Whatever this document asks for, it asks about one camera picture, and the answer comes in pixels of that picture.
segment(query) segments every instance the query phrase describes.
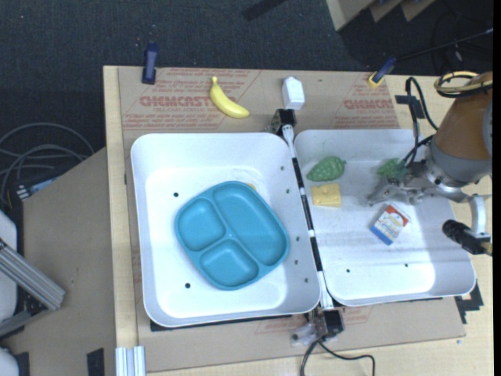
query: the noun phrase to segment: banana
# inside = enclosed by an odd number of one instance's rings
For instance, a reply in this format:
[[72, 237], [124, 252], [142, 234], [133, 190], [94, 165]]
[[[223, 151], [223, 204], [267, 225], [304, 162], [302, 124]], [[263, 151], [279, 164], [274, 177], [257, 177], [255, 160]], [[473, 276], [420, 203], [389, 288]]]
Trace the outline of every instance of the banana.
[[218, 77], [212, 77], [210, 96], [216, 107], [230, 117], [245, 118], [250, 114], [245, 107], [240, 106], [238, 103], [228, 98], [218, 84]]

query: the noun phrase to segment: black carpet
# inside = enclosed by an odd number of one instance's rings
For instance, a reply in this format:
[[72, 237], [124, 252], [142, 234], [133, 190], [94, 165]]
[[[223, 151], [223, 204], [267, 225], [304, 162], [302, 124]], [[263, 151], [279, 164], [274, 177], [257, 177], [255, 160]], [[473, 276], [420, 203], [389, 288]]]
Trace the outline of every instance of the black carpet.
[[[438, 0], [411, 22], [399, 7], [379, 23], [366, 10], [339, 32], [326, 0], [0, 0], [0, 138], [47, 121], [104, 146], [102, 68], [142, 65], [149, 40], [160, 46], [158, 66], [374, 71], [388, 56], [464, 38], [492, 21], [493, 0]], [[461, 56], [446, 49], [398, 62], [394, 73], [490, 70], [492, 42], [491, 34], [461, 45]], [[47, 128], [0, 147], [22, 153], [43, 143], [85, 151]], [[0, 154], [0, 170], [11, 162]]]

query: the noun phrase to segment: table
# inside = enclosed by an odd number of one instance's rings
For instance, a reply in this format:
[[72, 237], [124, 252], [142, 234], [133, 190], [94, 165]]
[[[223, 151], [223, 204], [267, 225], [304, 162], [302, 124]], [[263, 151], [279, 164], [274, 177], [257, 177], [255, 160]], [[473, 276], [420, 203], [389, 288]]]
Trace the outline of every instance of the table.
[[[131, 348], [138, 345], [139, 333], [131, 266], [127, 190], [124, 184], [125, 160], [118, 70], [118, 67], [104, 67], [103, 69], [106, 148], [110, 188], [116, 343], [118, 347]], [[406, 78], [391, 75], [387, 76], [386, 80], [398, 123], [402, 128], [410, 128], [410, 119], [406, 106], [396, 104], [395, 94], [403, 94]], [[449, 108], [450, 101], [434, 93], [432, 87], [434, 78], [417, 77], [417, 80], [423, 88], [428, 106], [434, 108], [434, 118], [441, 119]], [[430, 134], [431, 129], [424, 125], [421, 131], [426, 136]], [[492, 193], [490, 180], [482, 180], [481, 184], [474, 186], [473, 189], [477, 193]], [[492, 200], [488, 201], [488, 206], [491, 214], [488, 227], [492, 230]], [[468, 224], [469, 208], [454, 205], [454, 210], [456, 217]], [[354, 351], [349, 354], [373, 354], [376, 357], [378, 374], [493, 374], [492, 260], [485, 256], [473, 257], [472, 260], [478, 274], [478, 284], [485, 306], [479, 312], [468, 313], [465, 338], [393, 345]], [[299, 356], [292, 356], [276, 360], [259, 360], [151, 374], [157, 376], [166, 374], [296, 374], [300, 362]], [[307, 370], [312, 374], [332, 374], [333, 371], [338, 371], [340, 374], [369, 374], [369, 363], [368, 361], [345, 363], [332, 360], [328, 354], [321, 354], [310, 358]]]

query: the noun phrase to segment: white tray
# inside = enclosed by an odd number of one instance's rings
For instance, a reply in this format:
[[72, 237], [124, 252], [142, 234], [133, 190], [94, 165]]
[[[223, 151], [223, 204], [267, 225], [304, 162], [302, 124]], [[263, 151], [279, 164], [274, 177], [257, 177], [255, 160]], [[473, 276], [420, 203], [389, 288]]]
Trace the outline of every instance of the white tray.
[[[151, 320], [181, 327], [306, 313], [320, 295], [290, 151], [272, 134], [150, 134], [131, 151], [144, 304]], [[225, 181], [252, 183], [285, 226], [290, 251], [256, 283], [211, 285], [177, 241], [174, 220], [189, 199]]]
[[[327, 289], [344, 305], [463, 295], [475, 285], [469, 254], [442, 232], [442, 224], [454, 219], [445, 198], [428, 198], [417, 206], [397, 201], [411, 223], [391, 245], [369, 230], [389, 203], [367, 204], [378, 167], [404, 157], [413, 144], [409, 130], [308, 130], [295, 140]], [[312, 203], [311, 186], [321, 183], [306, 175], [326, 156], [347, 162], [335, 181], [341, 186], [340, 208]]]

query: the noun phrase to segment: yellow block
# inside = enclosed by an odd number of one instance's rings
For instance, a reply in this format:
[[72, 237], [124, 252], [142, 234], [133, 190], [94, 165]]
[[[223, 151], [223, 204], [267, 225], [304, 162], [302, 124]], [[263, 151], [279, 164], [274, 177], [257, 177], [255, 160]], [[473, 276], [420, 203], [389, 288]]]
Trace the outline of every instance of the yellow block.
[[341, 188], [338, 183], [312, 186], [313, 204], [317, 206], [341, 206]]

